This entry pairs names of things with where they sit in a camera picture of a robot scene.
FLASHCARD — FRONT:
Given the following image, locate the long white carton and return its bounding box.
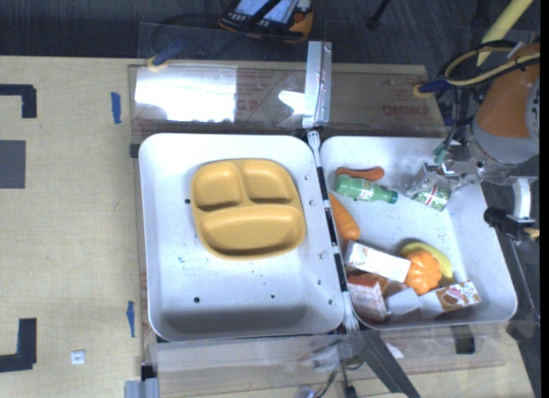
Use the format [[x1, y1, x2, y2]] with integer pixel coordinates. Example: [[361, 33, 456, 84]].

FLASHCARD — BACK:
[[343, 240, 413, 284]]

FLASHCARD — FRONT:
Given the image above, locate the white plastic tray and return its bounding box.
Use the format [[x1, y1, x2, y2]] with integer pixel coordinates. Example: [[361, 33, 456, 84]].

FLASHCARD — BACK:
[[137, 131, 347, 343], [319, 135, 519, 331]]

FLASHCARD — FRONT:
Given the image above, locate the green bottle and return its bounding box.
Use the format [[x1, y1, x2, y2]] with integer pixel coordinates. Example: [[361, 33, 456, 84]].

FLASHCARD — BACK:
[[333, 173, 400, 206]]

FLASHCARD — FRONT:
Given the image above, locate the white cube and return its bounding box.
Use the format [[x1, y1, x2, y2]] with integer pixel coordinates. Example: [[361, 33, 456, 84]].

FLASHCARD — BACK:
[[385, 286, 424, 317]]

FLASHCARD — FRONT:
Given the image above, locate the orange and white carton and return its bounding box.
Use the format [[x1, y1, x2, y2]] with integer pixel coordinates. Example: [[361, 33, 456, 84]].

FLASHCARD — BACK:
[[346, 273, 392, 323]]

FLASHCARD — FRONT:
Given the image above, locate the yellow divided plate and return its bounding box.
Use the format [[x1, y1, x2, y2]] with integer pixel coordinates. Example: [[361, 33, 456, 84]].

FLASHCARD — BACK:
[[190, 157, 307, 262]]

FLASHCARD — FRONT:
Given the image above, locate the black cylinder on white bracket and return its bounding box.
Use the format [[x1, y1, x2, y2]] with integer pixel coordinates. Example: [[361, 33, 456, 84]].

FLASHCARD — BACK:
[[483, 177, 538, 242]]

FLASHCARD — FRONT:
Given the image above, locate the orange carrot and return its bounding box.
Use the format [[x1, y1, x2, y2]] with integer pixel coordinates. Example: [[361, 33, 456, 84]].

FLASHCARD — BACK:
[[328, 191, 362, 244]]

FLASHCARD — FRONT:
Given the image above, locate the yellow banana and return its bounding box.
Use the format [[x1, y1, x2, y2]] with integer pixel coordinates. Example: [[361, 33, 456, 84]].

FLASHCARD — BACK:
[[400, 240, 455, 280]]

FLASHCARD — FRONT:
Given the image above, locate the orange sausage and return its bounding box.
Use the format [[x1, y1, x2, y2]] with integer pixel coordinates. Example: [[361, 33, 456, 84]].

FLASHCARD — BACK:
[[335, 166, 386, 183]]

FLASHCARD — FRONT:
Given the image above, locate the orange pumpkin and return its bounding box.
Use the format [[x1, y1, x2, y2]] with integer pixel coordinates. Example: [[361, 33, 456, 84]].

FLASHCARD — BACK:
[[402, 250, 443, 296]]

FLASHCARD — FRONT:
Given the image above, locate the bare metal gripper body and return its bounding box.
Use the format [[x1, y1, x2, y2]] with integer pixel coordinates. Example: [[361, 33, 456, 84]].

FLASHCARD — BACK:
[[440, 146, 489, 186]]

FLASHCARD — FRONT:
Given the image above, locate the white carton with brown print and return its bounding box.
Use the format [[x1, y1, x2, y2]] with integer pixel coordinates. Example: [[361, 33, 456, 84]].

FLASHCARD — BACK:
[[421, 280, 483, 318]]

